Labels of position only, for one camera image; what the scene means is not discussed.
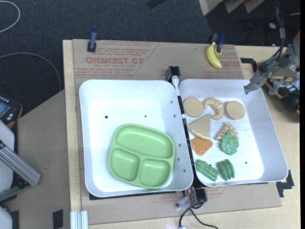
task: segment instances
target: yellow banana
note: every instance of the yellow banana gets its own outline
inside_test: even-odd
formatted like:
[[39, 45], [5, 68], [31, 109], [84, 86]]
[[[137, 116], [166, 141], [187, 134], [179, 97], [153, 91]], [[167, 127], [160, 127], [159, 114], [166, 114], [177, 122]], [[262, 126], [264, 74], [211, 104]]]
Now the yellow banana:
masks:
[[206, 56], [208, 57], [208, 60], [212, 66], [214, 66], [217, 69], [221, 69], [223, 66], [221, 65], [219, 59], [216, 57], [215, 47], [216, 47], [215, 42], [213, 42], [210, 46], [208, 46], [206, 50]]

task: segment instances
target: blue object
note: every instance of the blue object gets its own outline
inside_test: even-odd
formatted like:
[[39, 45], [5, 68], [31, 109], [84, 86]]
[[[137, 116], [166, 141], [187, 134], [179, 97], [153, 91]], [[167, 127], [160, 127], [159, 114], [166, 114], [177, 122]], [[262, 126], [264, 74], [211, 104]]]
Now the blue object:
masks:
[[219, 35], [219, 42], [217, 44], [217, 49], [216, 49], [216, 51], [218, 53], [221, 52], [221, 49], [223, 48], [223, 44], [224, 44], [224, 33], [220, 33], [220, 35]]
[[91, 29], [91, 36], [90, 36], [90, 42], [88, 43], [88, 48], [87, 51], [88, 52], [95, 52], [95, 48], [96, 48], [96, 37], [97, 37], [97, 32], [98, 29], [96, 26], [93, 26]]

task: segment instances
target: black floor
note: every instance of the black floor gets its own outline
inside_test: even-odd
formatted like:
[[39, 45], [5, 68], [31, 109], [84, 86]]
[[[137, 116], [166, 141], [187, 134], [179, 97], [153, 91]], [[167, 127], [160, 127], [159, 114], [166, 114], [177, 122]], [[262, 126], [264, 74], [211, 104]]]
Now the black floor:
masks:
[[[274, 1], [266, 0], [253, 12], [244, 5], [228, 14], [220, 4], [203, 16], [198, 0], [5, 0], [21, 11], [19, 22], [0, 33], [0, 91], [18, 99], [24, 114], [59, 90], [63, 82], [62, 40], [89, 38], [93, 25], [98, 39], [153, 42], [208, 43], [213, 33], [225, 33], [225, 43], [235, 45], [280, 45], [279, 31], [269, 31], [275, 17]], [[300, 0], [278, 0], [285, 16], [287, 45], [300, 29]], [[17, 18], [14, 6], [0, 2], [0, 31]]]

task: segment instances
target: wire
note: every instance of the wire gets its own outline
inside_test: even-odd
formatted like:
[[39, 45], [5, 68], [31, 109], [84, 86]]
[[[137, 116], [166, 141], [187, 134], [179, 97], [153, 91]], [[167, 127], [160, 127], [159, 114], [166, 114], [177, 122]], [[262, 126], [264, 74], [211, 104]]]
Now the wire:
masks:
[[40, 56], [38, 54], [34, 54], [34, 53], [30, 53], [30, 52], [14, 52], [14, 53], [10, 53], [10, 54], [6, 54], [6, 55], [3, 55], [3, 56], [0, 56], [0, 60], [4, 59], [4, 58], [7, 58], [7, 57], [16, 56], [16, 55], [30, 55], [30, 56], [38, 57], [38, 58], [43, 59], [44, 61], [46, 61], [53, 68], [53, 70], [55, 71], [55, 73], [57, 75], [57, 78], [58, 78], [58, 82], [59, 82], [59, 92], [61, 91], [61, 77], [60, 77], [60, 75], [58, 73], [58, 70], [46, 58], [44, 58], [44, 57], [42, 57], [42, 56]]
[[194, 217], [196, 218], [196, 220], [197, 220], [200, 224], [202, 224], [202, 225], [204, 225], [204, 226], [206, 226], [206, 227], [212, 227], [212, 228], [218, 229], [218, 227], [216, 227], [216, 226], [208, 225], [208, 224], [205, 224], [205, 223], [203, 223], [202, 221], [200, 221], [199, 218], [198, 218], [198, 217], [195, 215], [195, 213], [193, 212], [192, 207], [187, 208], [187, 209], [183, 212], [183, 214], [180, 216], [180, 219], [179, 219], [179, 227], [182, 226], [182, 223], [181, 223], [181, 222], [182, 222], [182, 218], [183, 218], [183, 216], [186, 214], [187, 211], [191, 211], [191, 213], [194, 215]]
[[15, 8], [18, 10], [18, 18], [17, 18], [17, 20], [16, 20], [12, 25], [10, 25], [9, 27], [7, 27], [7, 28], [1, 30], [0, 33], [2, 33], [2, 32], [7, 31], [8, 29], [12, 28], [15, 24], [17, 24], [17, 22], [18, 22], [19, 19], [20, 19], [21, 12], [20, 12], [20, 9], [18, 8], [18, 6], [17, 6], [15, 3], [13, 3], [13, 2], [10, 2], [10, 1], [0, 1], [0, 2], [12, 4], [12, 5], [14, 5]]

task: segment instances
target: wooden table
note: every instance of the wooden table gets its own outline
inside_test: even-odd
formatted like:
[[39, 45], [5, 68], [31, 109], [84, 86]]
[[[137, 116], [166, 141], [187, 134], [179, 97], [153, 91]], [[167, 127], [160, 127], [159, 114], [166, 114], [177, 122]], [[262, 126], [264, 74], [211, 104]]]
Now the wooden table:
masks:
[[[257, 46], [236, 46], [235, 48], [239, 58], [253, 58], [257, 62], [267, 60], [277, 50], [275, 47]], [[74, 85], [73, 43], [71, 40], [63, 41], [63, 53], [71, 211], [82, 211], [77, 118], [75, 112], [76, 98]], [[250, 79], [253, 75], [251, 65], [241, 64], [241, 66], [245, 79]], [[285, 197], [282, 198], [283, 206], [281, 207], [199, 215], [198, 218], [207, 224], [215, 225], [220, 229], [300, 228], [299, 115], [286, 111], [280, 101], [275, 97], [270, 97], [267, 92], [265, 93], [265, 97], [280, 144], [286, 157], [288, 168], [291, 170], [295, 186], [291, 190], [284, 191]], [[178, 217], [173, 217], [92, 225], [90, 228], [176, 229], [178, 228], [178, 221]], [[185, 216], [183, 218], [183, 225], [187, 225], [189, 229], [203, 228], [203, 226], [196, 221], [194, 216]]]

